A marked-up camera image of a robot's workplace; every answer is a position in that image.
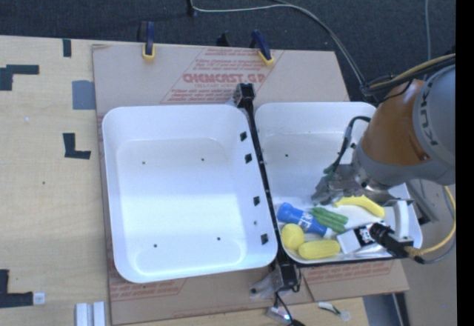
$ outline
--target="yellow lemon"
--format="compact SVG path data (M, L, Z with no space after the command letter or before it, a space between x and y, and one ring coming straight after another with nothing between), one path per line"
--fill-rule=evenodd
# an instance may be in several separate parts
M288 223L281 229L281 242L290 250L298 250L304 243L304 231L297 224Z

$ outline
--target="yellow corn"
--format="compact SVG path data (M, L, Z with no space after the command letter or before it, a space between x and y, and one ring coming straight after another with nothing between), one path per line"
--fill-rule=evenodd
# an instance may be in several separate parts
M332 239L305 242L298 248L299 255L306 260L323 259L336 255L341 245Z
M339 201L337 201L334 206L338 207L342 204L354 204L356 206L363 207L365 210L371 212L374 216L377 216L379 218L385 217L385 209L379 204L376 204L371 199L368 199L366 196L343 197Z

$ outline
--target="cardboard sheet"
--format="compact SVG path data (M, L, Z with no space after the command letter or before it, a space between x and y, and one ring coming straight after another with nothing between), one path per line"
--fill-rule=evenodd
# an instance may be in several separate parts
M266 267L147 285L120 277L113 263L101 121L109 110L121 106L225 103L242 82L254 84L255 109L268 102L348 101L336 55L274 50L275 62L267 66L257 50L246 48L157 44L153 61L143 59L141 49L140 44L98 45L93 49L112 323L268 307L272 300L251 299L249 294L249 286L268 274ZM393 260L305 268L302 274L300 292L285 294L288 304L408 288L400 262Z

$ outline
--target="yellow banana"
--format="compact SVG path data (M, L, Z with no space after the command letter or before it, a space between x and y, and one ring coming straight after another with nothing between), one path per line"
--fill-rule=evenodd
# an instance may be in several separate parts
M371 199L368 199L366 196L343 197L339 201L337 201L334 206L338 207L342 204L354 204L356 206L363 207L365 210L371 212L374 216L377 216L379 218L385 217L385 209L379 204L376 204Z

